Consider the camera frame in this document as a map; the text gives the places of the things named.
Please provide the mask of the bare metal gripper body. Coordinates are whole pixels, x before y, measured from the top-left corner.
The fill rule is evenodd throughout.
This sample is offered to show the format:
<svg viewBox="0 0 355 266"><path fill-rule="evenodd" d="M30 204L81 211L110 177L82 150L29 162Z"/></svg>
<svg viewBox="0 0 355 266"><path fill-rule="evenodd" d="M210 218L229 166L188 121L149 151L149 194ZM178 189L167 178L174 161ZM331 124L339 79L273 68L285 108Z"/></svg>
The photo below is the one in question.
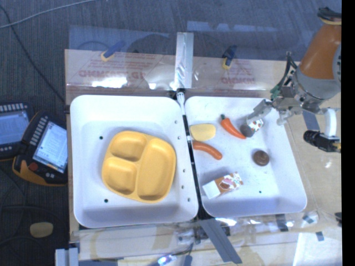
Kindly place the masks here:
<svg viewBox="0 0 355 266"><path fill-rule="evenodd" d="M280 116L300 115L305 94L293 86L276 86L272 89L272 106Z"/></svg>

